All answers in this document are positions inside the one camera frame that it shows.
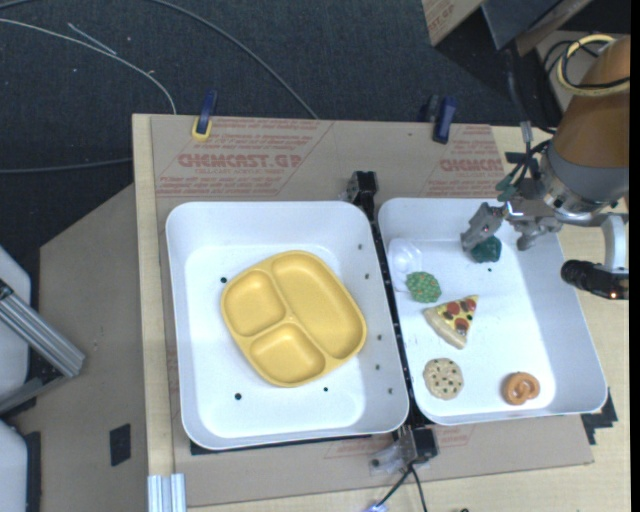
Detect thin black rod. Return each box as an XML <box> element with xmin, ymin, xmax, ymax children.
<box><xmin>363</xmin><ymin>198</ymin><xmax>419</xmax><ymax>429</ymax></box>

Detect brown cardboard board red print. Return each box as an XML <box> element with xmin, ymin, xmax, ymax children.
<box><xmin>149</xmin><ymin>115</ymin><xmax>596</xmax><ymax>508</ymax></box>

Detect dark green broccoli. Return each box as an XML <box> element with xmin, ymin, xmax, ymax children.
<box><xmin>469</xmin><ymin>235</ymin><xmax>503</xmax><ymax>264</ymax></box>

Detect black cylinder on white bracket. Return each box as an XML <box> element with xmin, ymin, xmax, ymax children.
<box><xmin>559</xmin><ymin>212</ymin><xmax>630</xmax><ymax>301</ymax></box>

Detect beige biscuit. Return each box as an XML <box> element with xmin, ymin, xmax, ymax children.
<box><xmin>422</xmin><ymin>357</ymin><xmax>465</xmax><ymax>401</ymax></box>

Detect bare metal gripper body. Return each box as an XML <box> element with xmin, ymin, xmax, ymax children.
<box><xmin>503</xmin><ymin>177</ymin><xmax>621</xmax><ymax>227</ymax></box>

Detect white plastic tray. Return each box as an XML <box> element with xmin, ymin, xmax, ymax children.
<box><xmin>164</xmin><ymin>200</ymin><xmax>411</xmax><ymax>451</ymax></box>
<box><xmin>377</xmin><ymin>196</ymin><xmax>609</xmax><ymax>427</ymax></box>

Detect pizza slice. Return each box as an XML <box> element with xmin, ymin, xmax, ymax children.
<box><xmin>423</xmin><ymin>294</ymin><xmax>480</xmax><ymax>350</ymax></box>

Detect yellow divided plate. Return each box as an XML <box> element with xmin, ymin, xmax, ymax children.
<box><xmin>219</xmin><ymin>249</ymin><xmax>369</xmax><ymax>389</ymax></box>

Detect orange doughnut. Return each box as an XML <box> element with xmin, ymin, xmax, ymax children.
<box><xmin>501</xmin><ymin>371</ymin><xmax>542</xmax><ymax>407</ymax></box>

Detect green grapes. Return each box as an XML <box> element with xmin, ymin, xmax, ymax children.
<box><xmin>404</xmin><ymin>270</ymin><xmax>443</xmax><ymax>305</ymax></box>

